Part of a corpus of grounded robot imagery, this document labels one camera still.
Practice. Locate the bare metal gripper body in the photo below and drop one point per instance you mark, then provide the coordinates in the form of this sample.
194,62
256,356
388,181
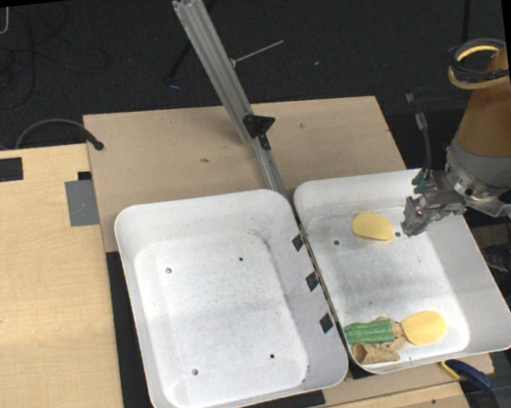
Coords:
449,197

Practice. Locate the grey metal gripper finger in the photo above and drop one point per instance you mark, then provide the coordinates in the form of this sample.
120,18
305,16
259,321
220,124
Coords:
427,219
409,219

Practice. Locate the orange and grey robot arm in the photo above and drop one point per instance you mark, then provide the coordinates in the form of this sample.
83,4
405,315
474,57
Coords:
488,123

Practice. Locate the yellow oval chip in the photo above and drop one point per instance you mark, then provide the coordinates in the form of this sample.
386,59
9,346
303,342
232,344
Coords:
424,328
372,226

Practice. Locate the white plastic tray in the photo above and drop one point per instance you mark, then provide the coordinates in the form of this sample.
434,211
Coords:
223,313
394,283

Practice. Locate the green toy asparagus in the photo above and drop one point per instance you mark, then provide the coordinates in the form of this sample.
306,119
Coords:
368,331

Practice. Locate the tan toy biscuit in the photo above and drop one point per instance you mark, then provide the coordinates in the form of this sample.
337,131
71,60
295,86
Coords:
382,351

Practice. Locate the brown cardboard board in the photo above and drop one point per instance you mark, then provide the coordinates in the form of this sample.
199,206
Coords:
176,162

